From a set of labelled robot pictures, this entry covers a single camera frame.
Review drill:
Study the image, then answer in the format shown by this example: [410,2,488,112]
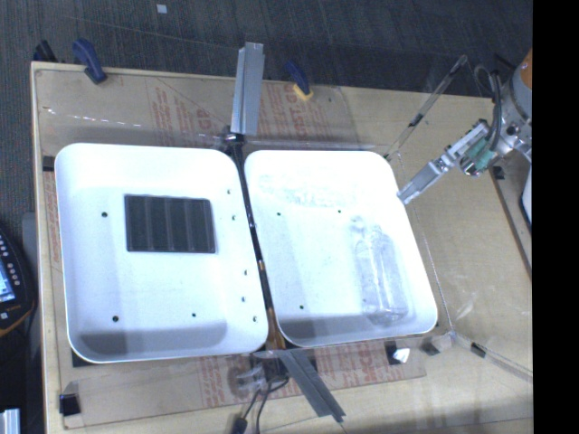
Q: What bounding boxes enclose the white plastic tray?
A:
[242,148,440,349]
[53,141,271,365]

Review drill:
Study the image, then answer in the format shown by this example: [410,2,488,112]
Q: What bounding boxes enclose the brown cardboard board red print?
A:
[34,68,429,429]

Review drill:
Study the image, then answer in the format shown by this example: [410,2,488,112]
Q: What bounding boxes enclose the black block with thin wires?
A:
[251,350,290,382]

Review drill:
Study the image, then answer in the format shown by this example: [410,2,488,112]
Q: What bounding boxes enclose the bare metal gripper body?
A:
[444,118,534,178]

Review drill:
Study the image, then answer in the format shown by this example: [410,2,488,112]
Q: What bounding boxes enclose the black ribbed rectangular panel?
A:
[123,193,217,255]

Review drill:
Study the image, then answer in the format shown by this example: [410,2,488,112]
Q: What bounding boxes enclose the clear plastic bottle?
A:
[348,214,411,327]

